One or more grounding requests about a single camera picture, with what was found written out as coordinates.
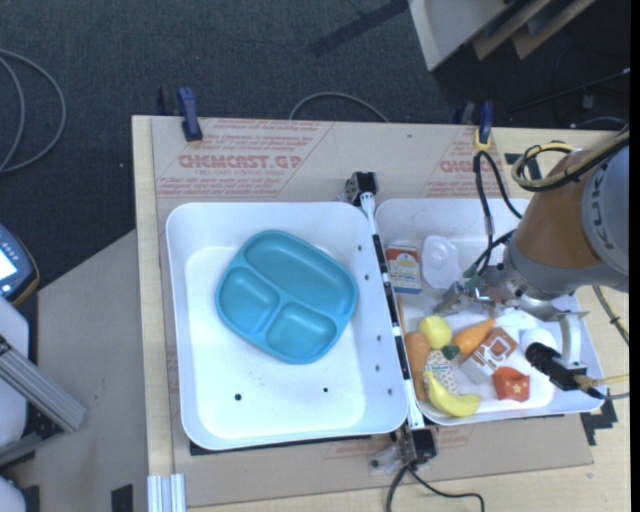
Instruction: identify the orange carrot with green top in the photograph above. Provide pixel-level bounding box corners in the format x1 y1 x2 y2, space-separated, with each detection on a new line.
441 317 498 361

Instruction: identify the white egg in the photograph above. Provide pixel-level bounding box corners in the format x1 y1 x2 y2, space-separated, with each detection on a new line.
519 326 558 356

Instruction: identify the yellow banana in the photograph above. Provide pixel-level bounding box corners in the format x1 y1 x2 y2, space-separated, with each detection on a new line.
423 369 483 419

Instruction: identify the brown and white carton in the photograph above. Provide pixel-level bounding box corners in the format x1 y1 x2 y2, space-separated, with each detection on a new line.
459 326 521 386

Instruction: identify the yellow lemon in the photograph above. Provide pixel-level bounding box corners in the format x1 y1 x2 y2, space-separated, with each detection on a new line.
418 314 454 351

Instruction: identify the black block with thin wires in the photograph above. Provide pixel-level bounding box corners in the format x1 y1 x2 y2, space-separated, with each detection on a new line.
399 427 441 470
344 170 379 206

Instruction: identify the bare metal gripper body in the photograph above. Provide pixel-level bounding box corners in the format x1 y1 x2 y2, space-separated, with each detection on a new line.
471 263 569 315

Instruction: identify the blue divided plate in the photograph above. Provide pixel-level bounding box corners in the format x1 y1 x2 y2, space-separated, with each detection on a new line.
214 229 361 366

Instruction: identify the white plastic tray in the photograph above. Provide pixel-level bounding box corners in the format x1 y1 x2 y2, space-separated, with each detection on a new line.
165 200 411 452
374 197 609 428

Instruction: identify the patterned white packet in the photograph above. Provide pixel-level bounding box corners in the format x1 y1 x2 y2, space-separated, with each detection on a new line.
423 349 459 396

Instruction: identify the thin black and white rod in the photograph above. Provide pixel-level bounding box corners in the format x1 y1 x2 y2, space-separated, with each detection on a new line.
360 191 427 430

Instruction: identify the red white blue carton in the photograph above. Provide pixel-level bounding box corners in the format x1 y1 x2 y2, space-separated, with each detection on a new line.
384 243 424 295

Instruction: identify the clear plastic bottle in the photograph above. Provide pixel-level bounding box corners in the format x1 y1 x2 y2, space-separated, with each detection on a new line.
420 234 462 291

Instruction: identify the black cylinder on white bracket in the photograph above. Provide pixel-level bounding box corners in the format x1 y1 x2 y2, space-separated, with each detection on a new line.
523 312 590 393

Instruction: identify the brown cardboard board red print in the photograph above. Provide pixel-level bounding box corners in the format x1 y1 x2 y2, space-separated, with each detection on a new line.
149 116 596 507

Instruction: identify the red carton with yellow star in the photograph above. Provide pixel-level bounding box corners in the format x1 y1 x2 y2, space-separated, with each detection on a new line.
491 365 532 403

